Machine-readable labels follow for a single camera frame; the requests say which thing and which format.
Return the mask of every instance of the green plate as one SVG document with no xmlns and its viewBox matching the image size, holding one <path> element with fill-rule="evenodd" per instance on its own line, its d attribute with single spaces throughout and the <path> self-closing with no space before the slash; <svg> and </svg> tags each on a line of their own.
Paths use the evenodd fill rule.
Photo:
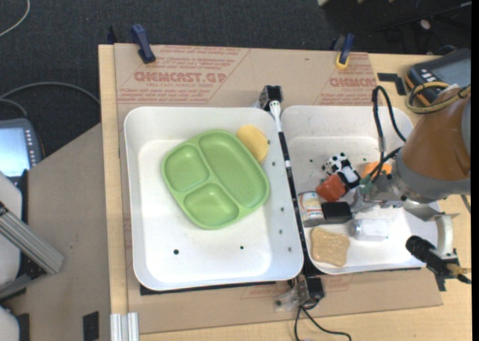
<svg viewBox="0 0 479 341">
<path fill-rule="evenodd" d="M 244 218 L 269 196 L 263 168 L 235 135 L 223 130 L 196 135 L 170 150 L 162 176 L 181 209 L 207 230 Z"/>
</svg>

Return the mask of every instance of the tin can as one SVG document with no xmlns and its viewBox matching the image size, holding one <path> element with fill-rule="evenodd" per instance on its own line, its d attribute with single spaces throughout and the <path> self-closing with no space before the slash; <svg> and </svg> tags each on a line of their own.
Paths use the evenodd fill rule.
<svg viewBox="0 0 479 341">
<path fill-rule="evenodd" d="M 308 191 L 299 194 L 298 207 L 304 227 L 315 227 L 325 223 L 320 199 L 316 192 Z"/>
</svg>

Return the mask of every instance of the yellow sponge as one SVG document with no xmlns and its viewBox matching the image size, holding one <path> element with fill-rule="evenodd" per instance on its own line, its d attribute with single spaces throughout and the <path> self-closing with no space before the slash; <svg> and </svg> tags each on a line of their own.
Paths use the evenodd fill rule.
<svg viewBox="0 0 479 341">
<path fill-rule="evenodd" d="M 263 133 L 251 124 L 242 126 L 237 131 L 237 137 L 253 154 L 254 158 L 259 162 L 262 162 L 266 158 L 269 145 L 268 139 Z"/>
</svg>

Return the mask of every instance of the orange object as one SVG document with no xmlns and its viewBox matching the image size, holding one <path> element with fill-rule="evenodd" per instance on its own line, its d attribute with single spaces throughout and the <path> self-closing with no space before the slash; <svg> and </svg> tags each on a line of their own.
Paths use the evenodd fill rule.
<svg viewBox="0 0 479 341">
<path fill-rule="evenodd" d="M 316 193 L 329 203 L 333 203 L 346 193 L 346 187 L 340 177 L 334 173 L 316 187 Z"/>
<path fill-rule="evenodd" d="M 376 168 L 376 166 L 377 166 L 378 164 L 379 164 L 379 162 L 372 162 L 372 163 L 369 163 L 368 165 L 366 165 L 366 167 L 364 167 L 364 171 L 363 171 L 363 173 L 362 173 L 362 175 L 361 175 L 361 178 L 363 179 L 363 178 L 365 178 L 367 175 L 369 175 L 369 173 L 370 173 L 374 168 Z M 392 166 L 389 165 L 389 164 L 387 164 L 387 163 L 384 163 L 384 164 L 382 165 L 382 170 L 381 170 L 381 172 L 384 172 L 384 171 L 386 172 L 386 174 L 391 173 L 391 171 L 392 171 Z"/>
</svg>

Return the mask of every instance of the black tape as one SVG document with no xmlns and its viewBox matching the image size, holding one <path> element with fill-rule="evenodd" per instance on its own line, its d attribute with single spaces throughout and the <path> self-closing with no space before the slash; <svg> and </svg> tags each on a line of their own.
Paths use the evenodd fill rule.
<svg viewBox="0 0 479 341">
<path fill-rule="evenodd" d="M 394 82 L 396 91 L 399 95 L 406 95 L 403 80 L 396 73 L 377 73 L 377 77 L 381 82 Z"/>
<path fill-rule="evenodd" d="M 23 313 L 16 317 L 20 329 L 19 341 L 30 341 L 30 315 Z"/>
<path fill-rule="evenodd" d="M 83 341 L 96 341 L 100 338 L 99 315 L 98 312 L 92 312 L 83 316 Z"/>
<path fill-rule="evenodd" d="M 146 286 L 140 284 L 140 295 L 164 295 L 167 293 L 181 293 L 181 292 L 197 292 L 197 291 L 204 291 L 204 290 L 216 290 L 216 289 L 228 289 L 228 288 L 239 288 L 243 286 L 256 286 L 256 285 L 273 285 L 275 282 L 271 281 L 263 281 L 258 283 L 233 283 L 233 284 L 226 284 L 226 285 L 211 285 L 211 286 L 195 286 L 192 288 L 181 288 L 181 289 L 172 289 L 172 290 L 165 290 L 165 291 L 156 291 L 152 289 L 148 289 Z"/>
</svg>

